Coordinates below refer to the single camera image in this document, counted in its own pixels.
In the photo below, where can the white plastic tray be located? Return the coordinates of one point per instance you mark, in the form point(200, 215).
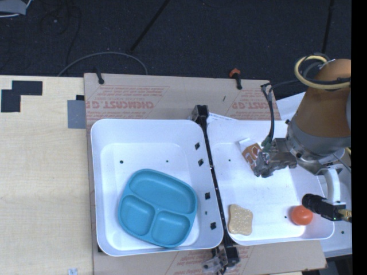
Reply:
point(149, 136)
point(263, 199)

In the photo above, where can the tan toast slice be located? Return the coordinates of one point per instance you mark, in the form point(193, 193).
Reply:
point(240, 220)

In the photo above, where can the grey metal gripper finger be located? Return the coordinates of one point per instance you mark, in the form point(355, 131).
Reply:
point(260, 165)
point(269, 171)

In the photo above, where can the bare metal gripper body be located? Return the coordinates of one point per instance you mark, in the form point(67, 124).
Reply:
point(282, 156)

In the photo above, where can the white printed paper label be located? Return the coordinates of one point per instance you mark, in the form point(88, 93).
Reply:
point(220, 117)

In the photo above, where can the thin black rod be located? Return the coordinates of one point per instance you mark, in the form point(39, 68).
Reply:
point(213, 173)

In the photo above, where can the blue divided plate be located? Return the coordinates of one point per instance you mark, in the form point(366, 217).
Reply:
point(157, 205)

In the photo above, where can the black cylinder on white bracket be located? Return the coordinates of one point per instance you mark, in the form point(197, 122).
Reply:
point(316, 204)

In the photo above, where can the brown cardboard board red print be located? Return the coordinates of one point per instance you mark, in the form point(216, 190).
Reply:
point(177, 96)

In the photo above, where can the orange round fruit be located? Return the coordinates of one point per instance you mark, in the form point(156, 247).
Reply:
point(300, 216)

